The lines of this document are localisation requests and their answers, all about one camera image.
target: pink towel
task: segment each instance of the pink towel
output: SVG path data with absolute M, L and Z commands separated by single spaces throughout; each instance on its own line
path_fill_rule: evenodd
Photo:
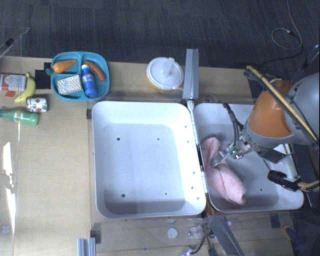
M 244 206 L 247 189 L 239 177 L 230 169 L 226 161 L 211 167 L 211 161 L 219 153 L 220 141 L 215 137 L 206 139 L 201 143 L 203 164 L 208 185 L 217 191 L 225 200 Z

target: hot dog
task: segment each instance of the hot dog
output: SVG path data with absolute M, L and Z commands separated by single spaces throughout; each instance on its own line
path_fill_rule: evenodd
M 83 64 L 87 64 L 89 66 L 89 69 L 92 70 L 96 74 L 96 76 L 98 77 L 98 79 L 101 82 L 106 80 L 106 76 L 105 76 L 104 72 L 96 64 L 94 64 L 90 60 L 85 60 L 83 62 Z

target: blue plate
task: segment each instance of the blue plate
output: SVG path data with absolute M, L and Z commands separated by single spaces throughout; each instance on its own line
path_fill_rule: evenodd
M 70 60 L 70 59 L 77 59 L 77 62 L 73 64 L 70 68 L 68 68 L 63 73 L 52 73 L 51 74 L 51 87 L 54 91 L 55 95 L 57 95 L 60 99 L 63 99 L 65 101 L 73 101 L 73 102 L 93 102 L 93 101 L 99 101 L 103 99 L 107 93 L 109 92 L 110 87 L 110 76 L 109 76 L 109 69 L 106 60 L 99 54 L 93 53 L 93 52 L 86 52 L 86 51 L 69 51 L 69 52 L 63 52 L 56 55 L 52 62 L 51 67 L 56 62 L 64 61 L 64 60 Z M 100 81 L 97 77 L 97 75 L 94 72 L 91 72 L 94 76 L 95 80 L 95 86 L 97 89 L 97 97 L 89 98 L 85 95 L 85 91 L 77 91 L 68 95 L 61 95 L 58 93 L 58 87 L 57 87 L 57 81 L 60 79 L 65 79 L 67 77 L 72 77 L 75 75 L 80 75 L 80 78 L 82 77 L 81 72 L 81 65 L 84 61 L 91 61 L 95 63 L 104 73 L 105 80 Z

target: toy banana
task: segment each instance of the toy banana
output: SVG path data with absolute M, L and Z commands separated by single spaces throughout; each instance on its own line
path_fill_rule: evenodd
M 25 103 L 28 97 L 34 95 L 36 91 L 36 81 L 30 76 L 29 73 L 25 74 L 26 76 L 26 87 L 23 93 L 15 98 L 15 103 Z

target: sink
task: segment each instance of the sink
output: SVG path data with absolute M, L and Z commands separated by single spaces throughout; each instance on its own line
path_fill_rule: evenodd
M 92 109 L 96 207 L 108 219 L 191 216 L 206 197 L 190 113 L 178 103 Z
M 240 123 L 244 124 L 253 105 L 230 104 L 230 107 Z M 222 149 L 233 142 L 232 123 L 222 104 L 201 103 L 197 105 L 194 110 L 194 119 L 200 141 L 208 137 L 216 137 L 221 142 Z M 285 152 L 282 145 L 278 146 L 276 150 Z M 209 187 L 211 203 L 217 210 L 224 213 L 248 213 L 295 210 L 303 205 L 304 195 L 300 190 L 292 192 L 267 179 L 269 169 L 263 159 L 255 152 L 245 154 L 241 159 L 229 157 L 226 161 L 247 188 L 245 194 L 246 205 L 235 206 L 224 200 L 214 189 Z M 277 164 L 269 161 L 267 161 L 267 164 L 272 170 L 283 172 L 288 177 L 297 174 L 290 156 L 286 156 Z

